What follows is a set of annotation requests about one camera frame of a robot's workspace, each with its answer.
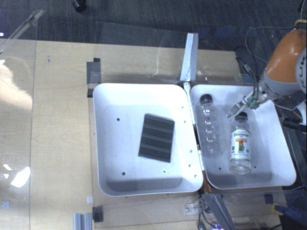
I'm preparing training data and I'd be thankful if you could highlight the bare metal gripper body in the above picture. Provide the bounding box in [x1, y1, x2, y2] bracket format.
[241, 86, 274, 110]

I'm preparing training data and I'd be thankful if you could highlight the clear plastic bottle black cap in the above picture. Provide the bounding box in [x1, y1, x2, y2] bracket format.
[195, 93, 223, 159]

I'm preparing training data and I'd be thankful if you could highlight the clear bottle with white label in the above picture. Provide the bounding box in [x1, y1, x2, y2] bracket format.
[228, 111, 253, 175]

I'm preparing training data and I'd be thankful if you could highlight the white plastic tray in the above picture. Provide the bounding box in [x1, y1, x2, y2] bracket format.
[189, 84, 297, 191]
[93, 82, 204, 198]

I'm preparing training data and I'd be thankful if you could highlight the dark grey ribbed block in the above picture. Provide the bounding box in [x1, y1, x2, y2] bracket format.
[138, 113, 176, 163]

